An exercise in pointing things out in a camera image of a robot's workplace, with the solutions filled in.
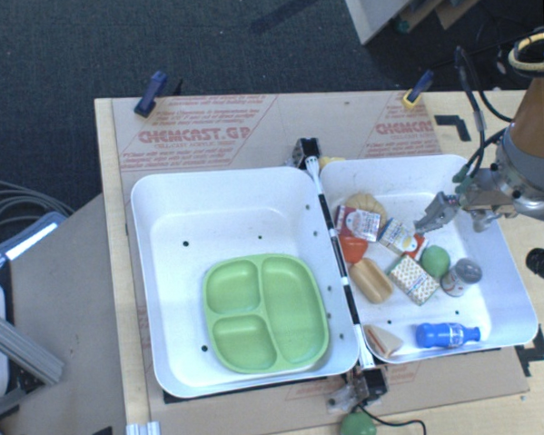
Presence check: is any tan hot dog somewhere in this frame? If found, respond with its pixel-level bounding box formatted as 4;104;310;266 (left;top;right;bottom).
348;256;397;307

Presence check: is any white and yellow carton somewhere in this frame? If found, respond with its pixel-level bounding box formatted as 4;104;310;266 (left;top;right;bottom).
375;215;431;263

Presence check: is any green divided plate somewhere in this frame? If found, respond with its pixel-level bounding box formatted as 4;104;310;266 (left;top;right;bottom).
200;249;332;379

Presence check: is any red and white packet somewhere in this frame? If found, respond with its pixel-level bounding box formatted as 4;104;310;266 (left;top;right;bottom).
332;202;384;245

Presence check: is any thin black and white rod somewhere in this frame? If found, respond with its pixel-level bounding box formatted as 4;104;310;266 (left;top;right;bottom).
305;153;376;371

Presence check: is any white patterned carton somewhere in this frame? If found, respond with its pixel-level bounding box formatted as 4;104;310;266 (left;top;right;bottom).
386;252;443;309

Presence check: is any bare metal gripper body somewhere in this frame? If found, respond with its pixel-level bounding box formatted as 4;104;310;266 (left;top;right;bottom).
456;163;544;229

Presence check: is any green lime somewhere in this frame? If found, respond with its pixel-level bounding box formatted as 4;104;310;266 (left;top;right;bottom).
419;243;452;281

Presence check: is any small silver can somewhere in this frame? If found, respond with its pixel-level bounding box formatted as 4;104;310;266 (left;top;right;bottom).
438;255;485;300

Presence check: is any brown cardboard board red print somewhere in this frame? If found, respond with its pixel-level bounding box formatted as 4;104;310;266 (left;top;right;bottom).
110;76;544;435

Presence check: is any black cylinder on white bracket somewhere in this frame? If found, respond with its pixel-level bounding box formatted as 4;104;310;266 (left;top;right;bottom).
524;246;544;286

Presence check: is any black block with thin wires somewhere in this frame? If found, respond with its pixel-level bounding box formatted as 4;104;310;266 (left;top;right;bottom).
289;136;322;169
346;366;391;408

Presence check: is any tan bread roll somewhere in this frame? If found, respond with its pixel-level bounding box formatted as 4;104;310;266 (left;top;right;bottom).
342;191;389;228

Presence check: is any green round object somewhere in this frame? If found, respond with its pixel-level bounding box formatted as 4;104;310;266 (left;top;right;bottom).
338;410;378;435

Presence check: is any white plastic tray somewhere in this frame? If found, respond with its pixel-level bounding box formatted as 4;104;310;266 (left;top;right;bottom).
317;149;542;369
128;162;365;401

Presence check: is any sandwich wedge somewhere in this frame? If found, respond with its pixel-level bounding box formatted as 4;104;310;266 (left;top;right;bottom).
362;321;406;361

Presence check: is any blue bottle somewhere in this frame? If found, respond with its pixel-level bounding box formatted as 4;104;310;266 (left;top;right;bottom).
413;320;482;352

